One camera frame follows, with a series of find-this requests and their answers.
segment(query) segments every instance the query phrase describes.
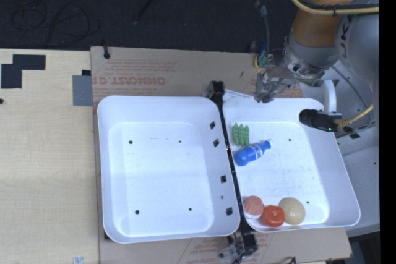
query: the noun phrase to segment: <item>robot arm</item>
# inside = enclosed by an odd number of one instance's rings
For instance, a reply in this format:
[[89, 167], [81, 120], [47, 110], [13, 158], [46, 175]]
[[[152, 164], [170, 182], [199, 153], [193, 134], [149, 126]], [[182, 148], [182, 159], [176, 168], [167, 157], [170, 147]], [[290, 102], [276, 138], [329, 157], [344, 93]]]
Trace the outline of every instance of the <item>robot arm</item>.
[[282, 55], [258, 74], [258, 102], [269, 102], [297, 82], [321, 86], [325, 71], [341, 60], [374, 94], [378, 124], [379, 0], [292, 0], [298, 11]]

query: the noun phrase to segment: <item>tan round object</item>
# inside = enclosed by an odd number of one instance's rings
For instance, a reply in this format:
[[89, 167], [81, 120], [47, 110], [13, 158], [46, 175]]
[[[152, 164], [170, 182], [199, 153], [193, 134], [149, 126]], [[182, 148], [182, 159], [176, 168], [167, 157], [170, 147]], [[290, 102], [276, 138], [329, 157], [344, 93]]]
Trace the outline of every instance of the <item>tan round object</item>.
[[258, 196], [248, 196], [243, 202], [245, 216], [249, 219], [255, 219], [261, 216], [264, 210], [264, 204]]
[[279, 207], [285, 212], [285, 222], [288, 224], [300, 224], [305, 219], [303, 204], [293, 197], [285, 197], [279, 202]]

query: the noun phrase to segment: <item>blue toy bottle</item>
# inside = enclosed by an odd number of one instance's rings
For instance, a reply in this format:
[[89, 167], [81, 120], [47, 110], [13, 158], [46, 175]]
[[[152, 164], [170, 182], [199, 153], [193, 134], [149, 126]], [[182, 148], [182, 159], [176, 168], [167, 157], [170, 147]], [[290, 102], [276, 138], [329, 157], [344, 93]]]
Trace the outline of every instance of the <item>blue toy bottle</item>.
[[262, 143], [254, 143], [248, 145], [246, 148], [234, 153], [234, 160], [238, 166], [245, 166], [248, 162], [254, 161], [261, 157], [265, 150], [271, 148], [271, 140]]

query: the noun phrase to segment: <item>light wood surface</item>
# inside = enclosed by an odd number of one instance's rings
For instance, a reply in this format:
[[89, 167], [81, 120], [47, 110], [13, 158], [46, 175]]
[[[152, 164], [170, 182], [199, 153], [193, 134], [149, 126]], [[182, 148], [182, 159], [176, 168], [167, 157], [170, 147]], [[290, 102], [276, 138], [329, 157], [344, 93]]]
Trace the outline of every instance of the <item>light wood surface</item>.
[[27, 53], [46, 69], [0, 89], [0, 263], [99, 263], [92, 107], [72, 103], [90, 53], [0, 50], [0, 63]]

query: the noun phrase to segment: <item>dark fabric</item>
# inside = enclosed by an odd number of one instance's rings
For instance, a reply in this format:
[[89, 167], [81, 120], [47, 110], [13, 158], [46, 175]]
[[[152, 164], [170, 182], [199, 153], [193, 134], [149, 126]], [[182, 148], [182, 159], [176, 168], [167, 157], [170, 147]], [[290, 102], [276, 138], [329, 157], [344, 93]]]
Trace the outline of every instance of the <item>dark fabric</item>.
[[[266, 41], [257, 0], [0, 0], [0, 48], [91, 46], [245, 52]], [[267, 3], [270, 47], [283, 47], [297, 9]]]

